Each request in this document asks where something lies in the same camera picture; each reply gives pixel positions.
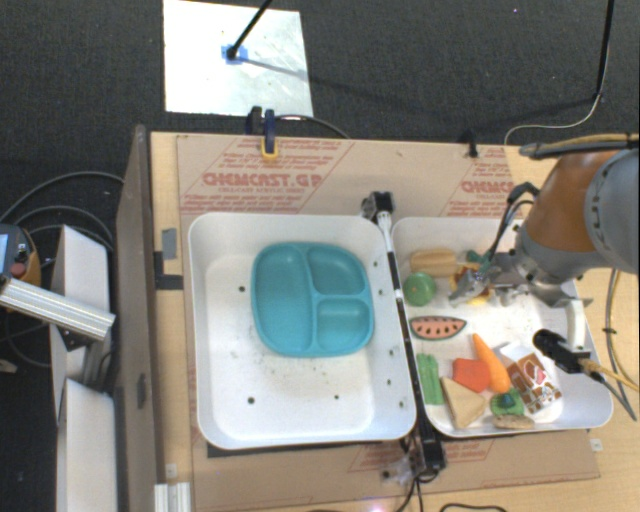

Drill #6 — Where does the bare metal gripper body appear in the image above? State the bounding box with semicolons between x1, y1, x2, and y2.
478;249;595;310

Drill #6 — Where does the yellow and red toy food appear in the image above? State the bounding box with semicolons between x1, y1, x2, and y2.
449;263;494;308

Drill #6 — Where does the tan toy bread bun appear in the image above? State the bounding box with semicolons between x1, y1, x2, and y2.
409;248;458;278

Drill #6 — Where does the thin black and white rod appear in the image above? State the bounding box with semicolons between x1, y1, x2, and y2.
375;210;437;451

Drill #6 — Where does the tan toy sandwich wedge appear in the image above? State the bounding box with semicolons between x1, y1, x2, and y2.
439;375;488;430

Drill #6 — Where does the brown biscuit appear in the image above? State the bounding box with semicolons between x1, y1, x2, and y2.
491;413;536;431

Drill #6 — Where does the black cylinder on white bracket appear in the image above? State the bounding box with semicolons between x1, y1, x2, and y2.
531;298;594;374

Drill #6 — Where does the white plastic tray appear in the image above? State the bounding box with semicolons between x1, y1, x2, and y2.
390;215;615;440
187;211;419;451

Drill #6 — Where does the brown cardboard board red print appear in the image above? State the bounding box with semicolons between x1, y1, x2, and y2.
175;134;602;489

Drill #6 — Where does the blue divided plate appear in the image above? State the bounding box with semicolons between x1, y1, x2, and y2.
249;241;376;359

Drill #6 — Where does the orange-red toy block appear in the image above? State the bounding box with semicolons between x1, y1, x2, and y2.
451;357;493;394

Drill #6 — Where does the green round toy fruit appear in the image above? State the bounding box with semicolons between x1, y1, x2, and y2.
402;271;438;308

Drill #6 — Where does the green toy asparagus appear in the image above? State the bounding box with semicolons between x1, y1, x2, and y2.
415;352;446;407

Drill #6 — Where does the red watermelon slice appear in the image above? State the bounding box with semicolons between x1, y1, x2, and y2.
408;315;469;342

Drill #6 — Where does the orange carrot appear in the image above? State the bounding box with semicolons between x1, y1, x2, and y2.
471;332;513;394

